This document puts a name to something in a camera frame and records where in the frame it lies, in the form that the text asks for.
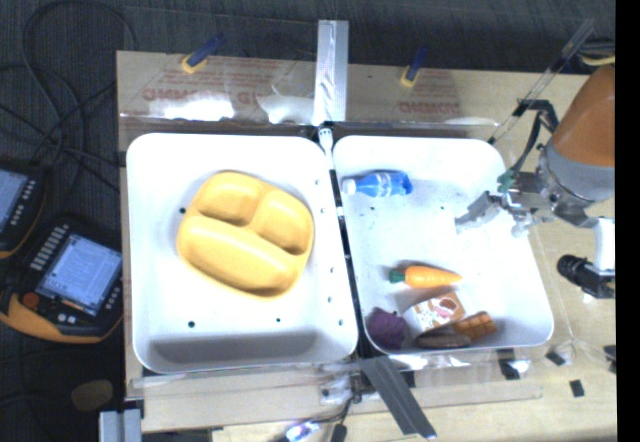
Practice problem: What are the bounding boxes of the black cylinder on white bracket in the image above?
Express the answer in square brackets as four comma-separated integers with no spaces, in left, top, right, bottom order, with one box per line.
[556,216,617,300]

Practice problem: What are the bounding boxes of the white plastic tray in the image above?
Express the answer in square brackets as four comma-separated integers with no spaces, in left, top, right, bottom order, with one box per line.
[331,134,556,357]
[125,131,360,375]

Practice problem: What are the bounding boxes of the blue plastic bottle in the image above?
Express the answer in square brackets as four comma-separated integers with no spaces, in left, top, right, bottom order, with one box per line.
[340,169,414,198]

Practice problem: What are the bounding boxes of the purple grapes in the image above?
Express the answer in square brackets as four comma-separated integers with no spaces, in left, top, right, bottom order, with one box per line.
[367,307,408,351]

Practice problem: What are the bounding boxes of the dark brown doughnut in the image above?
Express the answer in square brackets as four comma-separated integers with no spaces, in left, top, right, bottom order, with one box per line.
[414,328,473,351]

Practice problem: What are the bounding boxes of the yellow divided plate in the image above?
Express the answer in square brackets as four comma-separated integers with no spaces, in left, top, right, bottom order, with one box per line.
[175,170,317,300]

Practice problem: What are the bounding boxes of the orange carrot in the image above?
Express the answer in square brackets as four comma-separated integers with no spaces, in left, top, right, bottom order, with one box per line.
[388,264,463,290]

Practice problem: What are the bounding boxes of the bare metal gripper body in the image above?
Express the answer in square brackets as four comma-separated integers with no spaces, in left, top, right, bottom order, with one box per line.
[497,171,601,230]

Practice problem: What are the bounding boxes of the white and brown carton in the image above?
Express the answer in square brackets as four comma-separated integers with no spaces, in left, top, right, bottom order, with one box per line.
[401,290,469,334]

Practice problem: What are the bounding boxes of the brown cardboard board red print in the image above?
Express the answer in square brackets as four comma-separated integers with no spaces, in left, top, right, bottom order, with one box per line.
[115,49,617,434]

